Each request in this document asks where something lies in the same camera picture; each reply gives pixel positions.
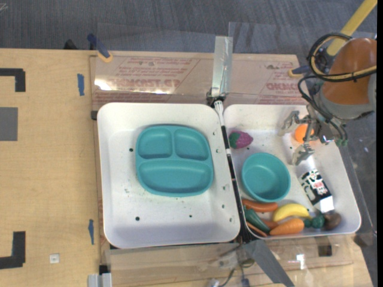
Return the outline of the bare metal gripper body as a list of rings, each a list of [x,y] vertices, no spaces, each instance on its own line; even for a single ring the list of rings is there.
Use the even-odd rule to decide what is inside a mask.
[[[326,114],[323,115],[313,105],[307,105],[306,108],[308,114],[305,117],[307,124],[305,142],[319,140],[322,144],[345,143],[345,129],[342,123]]]

